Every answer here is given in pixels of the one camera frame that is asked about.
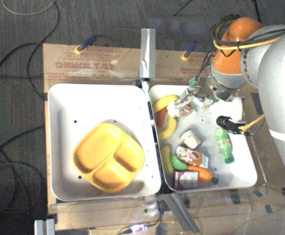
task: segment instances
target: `green vegetable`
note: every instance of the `green vegetable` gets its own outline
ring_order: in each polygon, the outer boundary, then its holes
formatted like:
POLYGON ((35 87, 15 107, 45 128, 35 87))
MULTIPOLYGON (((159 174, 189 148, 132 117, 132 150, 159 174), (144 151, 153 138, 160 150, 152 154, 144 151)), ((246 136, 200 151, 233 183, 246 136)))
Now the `green vegetable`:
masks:
POLYGON ((171 155, 171 163, 176 170, 186 170, 188 168, 187 163, 180 160, 176 154, 171 155))

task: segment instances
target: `can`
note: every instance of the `can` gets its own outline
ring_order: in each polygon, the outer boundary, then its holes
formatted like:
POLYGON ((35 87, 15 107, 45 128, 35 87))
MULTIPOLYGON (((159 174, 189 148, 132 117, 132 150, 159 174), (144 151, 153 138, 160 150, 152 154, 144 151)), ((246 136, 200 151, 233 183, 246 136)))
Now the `can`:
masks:
POLYGON ((192 130, 186 131, 180 136, 180 138, 182 139, 183 143, 190 149, 195 149, 201 144, 200 140, 195 136, 192 130))
POLYGON ((173 188, 177 190, 196 189, 198 176, 197 171, 174 171, 173 188))

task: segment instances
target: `yellow plastic plate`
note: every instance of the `yellow plastic plate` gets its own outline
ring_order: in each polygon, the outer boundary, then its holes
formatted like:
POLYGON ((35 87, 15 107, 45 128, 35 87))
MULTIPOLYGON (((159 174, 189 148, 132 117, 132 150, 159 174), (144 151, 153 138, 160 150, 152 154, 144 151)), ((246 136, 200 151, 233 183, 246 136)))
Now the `yellow plastic plate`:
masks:
POLYGON ((127 187, 141 170, 144 152, 122 129, 101 123, 75 147, 73 163, 95 187, 115 193, 127 187))

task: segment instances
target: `white tray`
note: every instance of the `white tray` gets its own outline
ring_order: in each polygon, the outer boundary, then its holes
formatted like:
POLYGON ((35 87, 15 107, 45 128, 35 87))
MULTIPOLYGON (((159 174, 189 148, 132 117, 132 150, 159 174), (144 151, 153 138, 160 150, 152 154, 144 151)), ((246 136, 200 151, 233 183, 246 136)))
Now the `white tray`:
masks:
POLYGON ((128 85, 58 84, 48 93, 51 188, 62 201, 148 196, 161 186, 156 149, 144 92, 128 85), (113 123, 138 141, 145 162, 122 191, 108 194, 80 177, 72 162, 77 143, 101 122, 113 123))
MULTIPOLYGON (((169 94, 181 95, 185 89, 186 86, 155 85, 149 91, 150 101, 153 105, 161 97, 169 94)), ((231 117, 233 120, 241 120, 241 98, 237 97, 232 102, 219 101, 211 105, 208 111, 201 109, 203 103, 198 98, 195 98, 192 104, 196 112, 187 117, 177 118, 175 132, 169 139, 160 141, 159 147, 161 148, 165 144, 169 144, 171 151, 174 151, 177 146, 183 144, 179 138, 180 135, 192 129, 202 142, 196 150, 209 157, 208 170, 214 177, 219 179, 219 182, 217 185, 214 185, 212 182, 200 183, 197 189, 192 190, 175 190, 171 187, 172 177, 165 174, 167 185, 173 191, 178 192, 247 188, 253 186, 257 181, 257 172, 245 136, 229 133, 232 142, 232 155, 235 159, 231 164, 224 162, 224 156, 219 152, 217 140, 214 136, 214 131, 218 128, 216 124, 218 116, 223 115, 231 117)))

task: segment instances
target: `orange carrot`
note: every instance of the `orange carrot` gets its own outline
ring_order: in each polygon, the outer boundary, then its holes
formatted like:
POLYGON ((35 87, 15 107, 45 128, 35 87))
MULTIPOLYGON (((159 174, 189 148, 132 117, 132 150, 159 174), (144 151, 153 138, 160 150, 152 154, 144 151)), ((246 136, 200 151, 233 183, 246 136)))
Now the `orange carrot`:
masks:
POLYGON ((218 183, 219 179, 218 178, 214 178, 212 176, 212 173, 209 172, 207 169, 202 168, 202 167, 198 167, 198 166, 193 166, 193 165, 189 165, 187 168, 188 171, 198 171, 199 175, 198 178, 202 181, 212 181, 215 185, 218 183))
POLYGON ((157 112, 156 115, 156 125, 161 127, 164 124, 164 118, 166 116, 167 113, 167 108, 164 107, 162 108, 160 111, 157 112))

